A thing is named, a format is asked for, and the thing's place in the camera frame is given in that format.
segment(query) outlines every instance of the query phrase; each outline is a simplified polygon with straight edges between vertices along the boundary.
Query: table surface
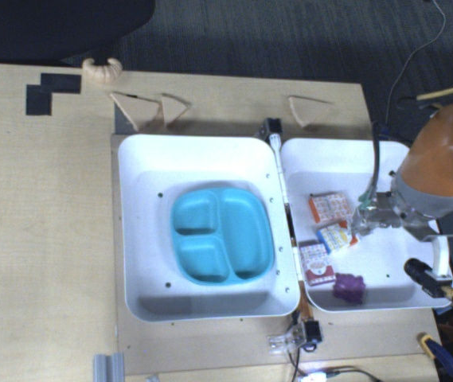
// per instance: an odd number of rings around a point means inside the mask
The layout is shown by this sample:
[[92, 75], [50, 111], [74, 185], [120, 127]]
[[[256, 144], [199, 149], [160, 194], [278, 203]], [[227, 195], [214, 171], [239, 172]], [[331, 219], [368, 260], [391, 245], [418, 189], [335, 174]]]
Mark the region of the table surface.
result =
[[[51, 116], [28, 116], [26, 85], [40, 84], [42, 73], [80, 70], [0, 65], [0, 381], [90, 381], [93, 356], [119, 348], [109, 93], [152, 100], [165, 93], [190, 105], [174, 126], [155, 122], [150, 133], [251, 136], [266, 117], [279, 117], [287, 138], [369, 137], [357, 84], [124, 72], [109, 86], [82, 79], [80, 94], [53, 93]], [[334, 111], [304, 130], [288, 96], [330, 102]], [[438, 339], [431, 310], [314, 312], [325, 341], [303, 356], [303, 369], [355, 364], [383, 380], [438, 380], [416, 341], [420, 332]], [[133, 339], [149, 352], [142, 371], [160, 372], [161, 382], [284, 381], [292, 373], [287, 358], [260, 347], [286, 324], [151, 325]]]

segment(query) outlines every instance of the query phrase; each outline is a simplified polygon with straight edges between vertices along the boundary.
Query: black chair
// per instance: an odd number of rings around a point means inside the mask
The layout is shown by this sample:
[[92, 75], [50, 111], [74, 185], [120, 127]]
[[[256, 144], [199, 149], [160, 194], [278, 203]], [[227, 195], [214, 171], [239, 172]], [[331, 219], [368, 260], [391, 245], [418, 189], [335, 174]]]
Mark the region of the black chair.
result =
[[0, 62], [48, 64], [147, 23], [155, 0], [0, 0]]

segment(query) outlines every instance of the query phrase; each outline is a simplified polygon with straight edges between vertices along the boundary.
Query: wooden board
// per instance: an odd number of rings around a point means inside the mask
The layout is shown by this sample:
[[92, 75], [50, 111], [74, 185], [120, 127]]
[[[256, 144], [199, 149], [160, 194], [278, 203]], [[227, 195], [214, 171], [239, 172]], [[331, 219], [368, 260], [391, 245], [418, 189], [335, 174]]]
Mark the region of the wooden board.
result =
[[[288, 137], [292, 132], [303, 137], [334, 131], [350, 138], [369, 134], [359, 85], [144, 72], [125, 72], [108, 87], [83, 80], [78, 95], [53, 94], [51, 116], [26, 116], [26, 85], [39, 84], [42, 72], [80, 75], [73, 68], [0, 65], [1, 382], [88, 382], [93, 355], [111, 354], [118, 348], [110, 144], [114, 106], [109, 93], [152, 100], [166, 93], [190, 103], [173, 130], [150, 127], [162, 134], [252, 135], [268, 116], [283, 119]], [[349, 109], [351, 119], [341, 121], [345, 130], [338, 125], [301, 131], [292, 122], [287, 97], [318, 94]], [[330, 345], [324, 343], [320, 357], [305, 357], [306, 361], [328, 359], [345, 341], [357, 341], [360, 347], [368, 340], [367, 329], [373, 330], [372, 336], [379, 331], [390, 336], [397, 354], [417, 352], [416, 346], [410, 346], [417, 329], [436, 336], [430, 310], [345, 316], [330, 322], [333, 325], [324, 329]], [[158, 336], [163, 326], [133, 338], [151, 350], [150, 366], [158, 372], [283, 363], [283, 357], [270, 358], [258, 348], [285, 324], [284, 318], [179, 324], [174, 351], [169, 350], [174, 341], [168, 336], [175, 326], [164, 330], [163, 338]], [[222, 344], [221, 355], [201, 361], [208, 347], [203, 341], [210, 332]], [[374, 349], [383, 351], [387, 344], [378, 339]], [[371, 349], [362, 355], [381, 355]], [[342, 352], [345, 357], [359, 356], [353, 348]], [[419, 366], [430, 377], [435, 374], [432, 364]], [[241, 380], [238, 370], [221, 372]], [[198, 380], [195, 375], [208, 374], [175, 375], [166, 380]], [[250, 380], [263, 377], [253, 373]]]

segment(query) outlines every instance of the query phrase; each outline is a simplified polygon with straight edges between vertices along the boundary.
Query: blue plate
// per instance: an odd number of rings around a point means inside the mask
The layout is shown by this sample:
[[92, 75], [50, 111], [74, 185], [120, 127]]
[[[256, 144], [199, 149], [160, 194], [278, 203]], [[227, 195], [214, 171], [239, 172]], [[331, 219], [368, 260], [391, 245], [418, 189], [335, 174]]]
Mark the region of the blue plate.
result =
[[178, 267], [195, 283], [246, 283], [274, 263], [267, 213], [243, 189], [200, 189], [180, 196], [171, 211], [171, 232]]

